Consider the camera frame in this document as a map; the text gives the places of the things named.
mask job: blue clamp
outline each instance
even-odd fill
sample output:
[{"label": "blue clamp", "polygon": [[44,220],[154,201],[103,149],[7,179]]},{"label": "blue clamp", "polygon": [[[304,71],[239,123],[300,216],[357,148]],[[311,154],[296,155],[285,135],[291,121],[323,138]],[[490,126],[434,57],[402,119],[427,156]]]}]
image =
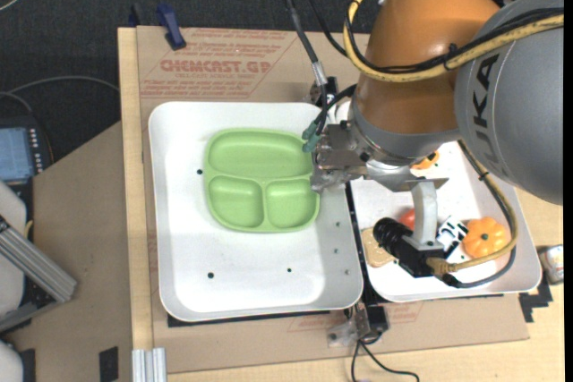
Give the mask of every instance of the blue clamp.
[{"label": "blue clamp", "polygon": [[157,9],[159,25],[167,28],[167,34],[165,38],[173,50],[185,48],[187,43],[185,42],[181,31],[179,30],[179,24],[177,24],[177,19],[175,18],[175,11],[169,4],[159,4]]}]

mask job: blue screen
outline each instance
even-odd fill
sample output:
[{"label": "blue screen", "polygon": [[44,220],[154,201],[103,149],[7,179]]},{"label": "blue screen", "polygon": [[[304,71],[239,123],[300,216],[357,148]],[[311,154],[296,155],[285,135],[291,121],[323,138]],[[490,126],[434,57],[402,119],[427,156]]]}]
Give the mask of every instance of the blue screen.
[{"label": "blue screen", "polygon": [[0,129],[0,180],[20,182],[34,175],[25,128]]}]

